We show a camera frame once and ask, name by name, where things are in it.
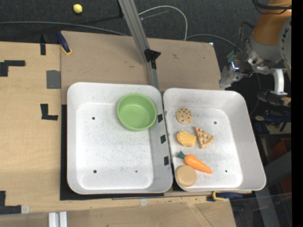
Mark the pizza slice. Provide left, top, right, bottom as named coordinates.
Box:
left=194, top=126, right=216, bottom=149

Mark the yellow ridged bread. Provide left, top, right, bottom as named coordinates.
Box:
left=176, top=131, right=197, bottom=148

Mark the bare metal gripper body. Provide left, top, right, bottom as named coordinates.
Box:
left=230, top=52, right=273, bottom=78

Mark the green bowl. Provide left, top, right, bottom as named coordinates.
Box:
left=116, top=93, right=158, bottom=131

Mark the orange carrot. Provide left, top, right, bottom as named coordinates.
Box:
left=178, top=150, right=214, bottom=175

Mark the tan round biscuit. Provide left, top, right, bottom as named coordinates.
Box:
left=175, top=165, right=197, bottom=187

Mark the white plastic tray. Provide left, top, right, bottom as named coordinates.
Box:
left=66, top=81, right=174, bottom=195
left=162, top=87, right=267, bottom=193

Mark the chocolate chip biscuit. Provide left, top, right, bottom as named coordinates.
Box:
left=175, top=107, right=194, bottom=125

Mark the black cylinder on white bracket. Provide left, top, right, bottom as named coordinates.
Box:
left=257, top=68, right=292, bottom=106

